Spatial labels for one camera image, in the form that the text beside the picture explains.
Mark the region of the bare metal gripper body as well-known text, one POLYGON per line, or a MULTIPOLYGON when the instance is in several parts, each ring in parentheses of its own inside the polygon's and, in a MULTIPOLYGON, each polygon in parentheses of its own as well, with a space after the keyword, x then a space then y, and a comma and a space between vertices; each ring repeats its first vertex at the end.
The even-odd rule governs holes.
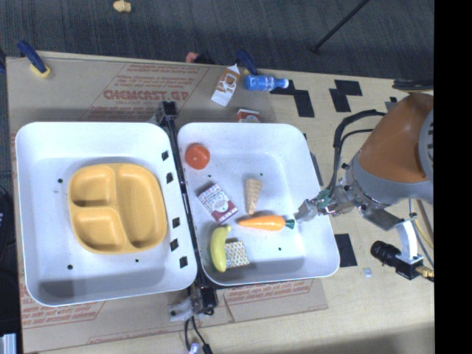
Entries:
POLYGON ((370 200, 357 181, 326 188, 320 195, 319 213, 321 215, 341 215, 353 209, 367 210, 370 200))

